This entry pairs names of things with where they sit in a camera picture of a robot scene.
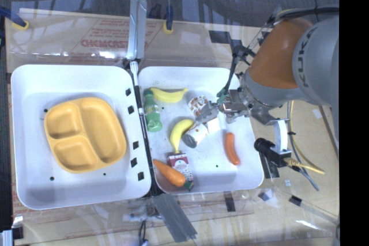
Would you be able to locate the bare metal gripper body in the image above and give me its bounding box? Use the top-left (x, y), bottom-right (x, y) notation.
top-left (218, 88), bottom-right (274, 124)

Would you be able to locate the white block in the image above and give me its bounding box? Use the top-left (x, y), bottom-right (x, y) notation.
top-left (205, 117), bottom-right (222, 134)

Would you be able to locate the white and brown can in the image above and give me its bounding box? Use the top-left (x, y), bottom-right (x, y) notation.
top-left (187, 94), bottom-right (210, 119)
top-left (182, 122), bottom-right (209, 149)

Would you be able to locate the yellow banana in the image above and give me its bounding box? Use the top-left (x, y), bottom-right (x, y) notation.
top-left (169, 119), bottom-right (195, 154)
top-left (149, 86), bottom-right (189, 104)

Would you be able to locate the orange sausage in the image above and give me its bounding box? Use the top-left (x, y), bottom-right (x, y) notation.
top-left (224, 131), bottom-right (241, 166)

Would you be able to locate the red and white carton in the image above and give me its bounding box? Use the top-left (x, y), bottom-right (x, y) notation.
top-left (167, 152), bottom-right (194, 182)

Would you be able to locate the green plastic bottle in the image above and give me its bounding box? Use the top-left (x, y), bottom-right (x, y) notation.
top-left (143, 89), bottom-right (163, 133)

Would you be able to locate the white plastic tray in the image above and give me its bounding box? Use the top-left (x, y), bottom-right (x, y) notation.
top-left (10, 63), bottom-right (153, 210)
top-left (137, 66), bottom-right (265, 196)

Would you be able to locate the thin black and white rod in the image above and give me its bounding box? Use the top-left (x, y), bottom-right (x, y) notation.
top-left (129, 60), bottom-right (159, 196)

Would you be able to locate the orange carrot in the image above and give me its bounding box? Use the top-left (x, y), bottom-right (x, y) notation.
top-left (152, 158), bottom-right (195, 192)

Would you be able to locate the yellow divided plate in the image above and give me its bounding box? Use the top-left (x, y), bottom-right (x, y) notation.
top-left (43, 97), bottom-right (128, 174)

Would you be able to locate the brown cardboard board red print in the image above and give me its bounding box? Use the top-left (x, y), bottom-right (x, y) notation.
top-left (5, 8), bottom-right (256, 240)

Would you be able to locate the black cylinder on white bracket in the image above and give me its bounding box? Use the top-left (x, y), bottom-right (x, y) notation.
top-left (253, 119), bottom-right (293, 168)

